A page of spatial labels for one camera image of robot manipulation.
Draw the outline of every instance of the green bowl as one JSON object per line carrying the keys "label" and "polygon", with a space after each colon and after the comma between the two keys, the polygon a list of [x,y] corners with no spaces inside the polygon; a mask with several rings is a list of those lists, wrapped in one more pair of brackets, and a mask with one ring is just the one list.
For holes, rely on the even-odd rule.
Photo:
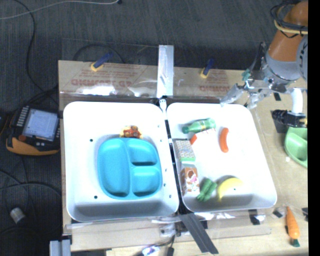
{"label": "green bowl", "polygon": [[285,136],[284,149],[289,157],[308,168],[308,128],[290,126]]}

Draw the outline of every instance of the metal bracket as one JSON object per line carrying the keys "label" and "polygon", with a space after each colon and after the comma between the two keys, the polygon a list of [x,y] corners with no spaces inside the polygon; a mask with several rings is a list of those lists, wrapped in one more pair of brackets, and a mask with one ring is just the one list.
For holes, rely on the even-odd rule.
{"label": "metal bracket", "polygon": [[50,241],[50,256],[71,256],[71,241],[64,239],[62,241]]}
{"label": "metal bracket", "polygon": [[172,96],[174,92],[174,47],[159,45],[156,97]]}

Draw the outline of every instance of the black cable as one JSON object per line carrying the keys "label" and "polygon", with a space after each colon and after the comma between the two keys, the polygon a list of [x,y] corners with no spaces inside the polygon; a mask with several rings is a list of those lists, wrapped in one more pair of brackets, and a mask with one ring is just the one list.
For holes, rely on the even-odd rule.
{"label": "black cable", "polygon": [[[152,247],[152,246],[155,246],[155,247],[163,247],[163,246],[167,246],[167,245],[170,245],[170,247],[169,248],[172,248],[172,246],[173,246],[173,244],[174,244],[174,241],[175,241],[175,237],[176,237],[176,235],[174,234],[171,238],[170,238],[170,240],[168,240],[168,241],[166,241],[166,242],[164,242],[164,243],[155,243],[155,244],[152,244],[152,245],[149,245],[148,247],[146,247],[146,248],[149,248],[149,247]],[[140,252],[140,253],[138,253],[138,254],[135,254],[135,256],[144,256],[144,254],[143,254],[143,250]]]}
{"label": "black cable", "polygon": [[[6,191],[7,189],[10,189],[10,188],[19,188],[19,187],[22,187],[24,189],[28,188],[28,186],[36,186],[36,187],[42,187],[42,188],[47,188],[47,189],[50,189],[51,191],[53,191],[59,198],[62,197],[62,195],[53,187],[47,185],[47,184],[43,184],[43,183],[36,183],[36,182],[28,182],[28,183],[20,183],[16,178],[14,178],[12,175],[10,175],[9,173],[5,172],[4,170],[0,170],[0,174],[3,174],[7,177],[9,177],[10,179],[12,179],[13,181],[15,181],[17,184],[15,185],[10,185],[10,186],[5,186],[5,187],[1,187],[0,188],[0,192],[4,192]],[[32,211],[33,211],[33,214],[34,214],[34,219],[37,220],[37,217],[36,217],[36,211],[35,211],[35,207],[33,205],[33,202],[32,202],[32,198],[31,199],[31,207],[32,207]],[[58,230],[61,228],[61,224],[57,225],[56,227],[54,227],[51,231],[49,232],[40,232],[41,235],[49,235],[51,233],[53,233],[54,231]]]}
{"label": "black cable", "polygon": [[33,230],[32,228],[30,227],[24,227],[24,226],[14,226],[14,227],[9,227],[5,230],[2,230],[0,231],[0,238],[1,237],[4,237],[4,236],[8,236],[10,233],[13,233],[13,232],[19,232],[19,233],[26,233],[28,235],[28,237],[30,237],[30,235],[32,235],[33,237],[35,237],[33,239],[33,243],[34,243],[34,246],[33,246],[33,253],[32,255],[37,255],[37,248],[38,248],[38,243],[39,241],[43,238],[39,235],[38,232],[36,232],[35,230]]}
{"label": "black cable", "polygon": [[[13,0],[15,1],[16,3],[20,4],[21,6],[23,6],[30,14],[31,18],[32,18],[32,23],[33,23],[33,31],[32,31],[32,36],[31,36],[31,39],[29,41],[29,46],[28,46],[28,50],[27,50],[27,53],[26,53],[26,60],[25,60],[25,70],[26,70],[26,73],[28,75],[28,77],[30,78],[31,82],[39,89],[41,90],[42,92],[45,92],[45,90],[39,86],[35,81],[34,79],[32,78],[31,74],[30,74],[30,69],[29,69],[29,58],[30,58],[30,52],[31,52],[31,47],[33,45],[33,42],[34,42],[34,39],[35,39],[35,35],[36,35],[36,20],[35,20],[35,17],[34,15],[32,14],[32,12],[29,10],[29,8],[22,2],[18,1],[18,0]],[[58,104],[57,101],[53,98],[51,98],[54,103]]]}
{"label": "black cable", "polygon": [[285,32],[283,32],[282,30],[280,30],[281,34],[283,34],[285,37],[291,39],[291,38],[295,38],[296,36],[300,35],[300,34],[293,34],[292,36],[288,36]]}
{"label": "black cable", "polygon": [[36,94],[35,96],[33,96],[31,99],[29,99],[29,100],[26,102],[26,104],[40,104],[40,103],[42,103],[45,99],[47,99],[48,97],[50,97],[51,94],[54,94],[55,92],[57,92],[57,89],[58,89],[58,85],[55,85],[55,86],[54,86],[53,88],[51,88],[51,89],[44,90],[44,91]]}
{"label": "black cable", "polygon": [[121,61],[123,64],[125,63],[125,61],[122,59],[122,57],[120,56],[120,54],[119,54],[117,51],[115,51],[114,49],[112,49],[111,47],[109,47],[109,46],[107,46],[107,45],[105,45],[105,44],[103,44],[103,43],[90,43],[90,44],[88,44],[88,45],[85,45],[85,46],[81,47],[80,49],[78,49],[78,50],[76,51],[76,53],[74,54],[72,60],[73,60],[73,61],[77,61],[79,55],[81,54],[81,52],[82,52],[83,50],[88,49],[88,48],[91,48],[91,47],[102,47],[102,48],[108,49],[109,51],[114,52],[115,55],[120,59],[120,61]]}
{"label": "black cable", "polygon": [[300,3],[301,0],[284,0],[282,1],[282,3],[280,3],[279,5],[275,5],[271,8],[270,10],[270,14],[272,16],[272,18],[279,24],[279,26],[284,27],[284,28],[288,28],[291,30],[297,30],[300,31],[300,33],[303,32],[307,32],[308,31],[308,27],[307,26],[303,26],[303,25],[298,25],[298,24],[293,24],[293,23],[289,23],[289,22],[285,22],[283,19],[279,18],[279,12],[286,6],[290,6],[290,5],[296,5],[298,3]]}
{"label": "black cable", "polygon": [[250,72],[252,72],[252,70],[256,66],[256,63],[257,63],[258,59],[260,58],[261,53],[264,51],[264,49],[265,49],[265,43],[262,41],[259,44],[259,48],[258,48],[258,50],[257,50],[257,52],[255,54],[255,57],[254,57],[254,60],[253,60],[252,64],[248,68]]}
{"label": "black cable", "polygon": [[[7,184],[8,184],[8,178],[10,178],[11,180],[13,180],[16,184],[21,184],[19,180],[17,180],[15,177],[13,177],[12,175],[10,175],[9,173],[7,173],[6,171],[0,169],[0,174],[2,175],[5,175],[6,176],[6,180],[4,181],[4,186],[7,187]],[[29,202],[29,193],[27,191],[27,189],[25,188],[24,189],[25,192],[28,194],[27,195],[27,202],[26,202],[26,206],[24,208],[24,212],[26,212],[27,208],[28,208],[28,202]],[[3,197],[3,200],[5,201],[5,207],[6,207],[6,210],[8,212],[8,214],[10,214],[10,209],[8,209],[8,202],[6,201],[6,194],[5,194],[6,190],[2,191],[2,197]]]}
{"label": "black cable", "polygon": [[[28,183],[27,169],[26,169],[25,161],[24,161],[24,158],[23,158],[22,155],[20,155],[20,159],[21,159],[22,168],[23,168],[24,180],[25,180],[25,183]],[[28,207],[29,200],[30,200],[30,201],[31,201],[30,205],[31,205],[31,208],[32,208],[34,221],[37,222],[35,205],[34,205],[34,202],[33,202],[33,200],[32,200],[32,197],[31,197],[30,194],[29,194],[29,189],[28,189],[28,188],[26,188],[26,192],[27,192],[27,194],[28,194],[28,201],[27,201],[27,203],[26,203],[26,207]]]}
{"label": "black cable", "polygon": [[0,187],[0,192],[7,190],[7,189],[13,189],[13,188],[19,188],[19,187],[24,188],[24,187],[28,187],[28,186],[47,188],[47,189],[50,189],[51,191],[53,191],[57,196],[61,197],[61,193],[59,193],[59,191],[57,191],[55,188],[51,187],[50,185],[43,184],[43,183],[37,183],[37,182],[20,183],[20,184],[10,185],[10,186],[6,186],[6,187]]}

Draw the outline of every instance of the metal bar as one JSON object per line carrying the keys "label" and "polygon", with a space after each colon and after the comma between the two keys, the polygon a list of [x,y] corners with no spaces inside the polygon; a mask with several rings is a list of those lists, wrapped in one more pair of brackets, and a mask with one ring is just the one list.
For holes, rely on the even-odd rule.
{"label": "metal bar", "polygon": [[179,217],[192,235],[202,253],[209,252],[211,254],[219,254],[205,228],[194,213],[181,214]]}
{"label": "metal bar", "polygon": [[49,253],[50,256],[71,256],[70,240],[50,241]]}
{"label": "metal bar", "polygon": [[172,96],[174,91],[174,47],[159,45],[156,97]]}

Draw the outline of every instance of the gray carpet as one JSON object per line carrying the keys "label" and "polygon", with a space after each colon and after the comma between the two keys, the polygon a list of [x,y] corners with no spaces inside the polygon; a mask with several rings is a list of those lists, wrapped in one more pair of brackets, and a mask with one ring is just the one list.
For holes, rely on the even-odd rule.
{"label": "gray carpet", "polygon": [[[96,60],[106,47],[118,53],[116,63],[157,65],[157,46],[173,45],[177,67],[202,68],[213,57],[216,69],[245,70],[259,42],[272,41],[270,9],[281,1],[62,2],[0,0],[0,111],[13,112],[56,87],[58,60]],[[57,96],[54,92],[41,106],[57,109]],[[49,241],[62,233],[60,153],[16,155],[6,149],[5,137],[0,138],[0,255],[47,256]],[[15,207],[26,215],[23,228],[9,215]]]}

